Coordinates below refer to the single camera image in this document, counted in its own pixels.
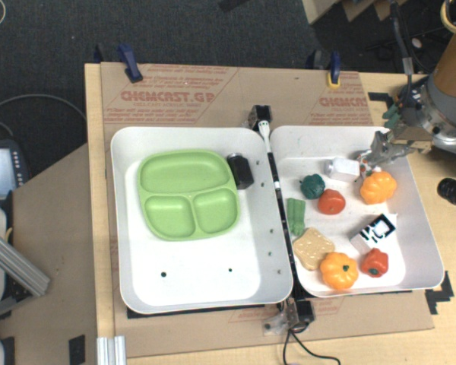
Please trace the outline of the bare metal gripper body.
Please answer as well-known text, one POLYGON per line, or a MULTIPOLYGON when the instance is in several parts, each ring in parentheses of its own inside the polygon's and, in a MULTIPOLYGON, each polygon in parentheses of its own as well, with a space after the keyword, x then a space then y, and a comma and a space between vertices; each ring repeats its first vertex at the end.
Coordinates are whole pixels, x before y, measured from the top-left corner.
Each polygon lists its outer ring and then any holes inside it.
POLYGON ((448 129, 442 123, 424 127, 399 123, 389 132, 392 144, 406 145, 423 154, 434 148, 456 154, 456 129, 448 129))

